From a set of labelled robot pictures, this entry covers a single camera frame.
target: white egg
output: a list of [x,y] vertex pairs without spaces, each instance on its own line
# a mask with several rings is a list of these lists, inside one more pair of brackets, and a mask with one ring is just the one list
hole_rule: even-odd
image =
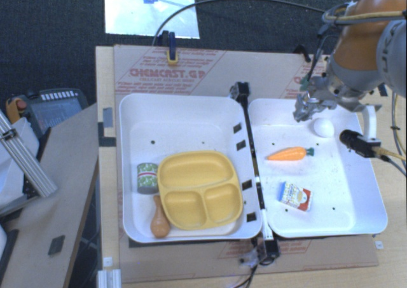
[[317,135],[323,138],[330,138],[335,134],[333,124],[327,118],[317,118],[314,121],[314,131]]

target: green can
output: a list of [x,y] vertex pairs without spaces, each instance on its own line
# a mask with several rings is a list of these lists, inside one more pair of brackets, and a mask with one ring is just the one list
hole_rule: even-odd
[[137,165],[137,192],[142,194],[155,194],[157,186],[158,165],[154,163],[141,163]]

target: yellow divided tray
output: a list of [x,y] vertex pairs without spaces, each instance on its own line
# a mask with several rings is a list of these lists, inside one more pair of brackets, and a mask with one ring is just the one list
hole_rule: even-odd
[[157,178],[165,214],[182,230],[222,226],[242,212],[236,171],[222,153],[173,154],[160,163]]

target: carrot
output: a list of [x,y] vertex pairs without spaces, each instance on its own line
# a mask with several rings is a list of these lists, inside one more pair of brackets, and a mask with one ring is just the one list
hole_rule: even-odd
[[271,154],[267,157],[268,160],[301,160],[306,155],[313,156],[314,149],[305,149],[303,147],[290,147],[277,151],[274,154]]

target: wooden pestle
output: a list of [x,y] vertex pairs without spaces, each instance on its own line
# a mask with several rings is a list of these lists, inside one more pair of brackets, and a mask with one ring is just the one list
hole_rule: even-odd
[[159,195],[154,196],[156,206],[155,215],[151,221],[150,229],[157,238],[166,237],[170,231],[170,223],[165,216]]

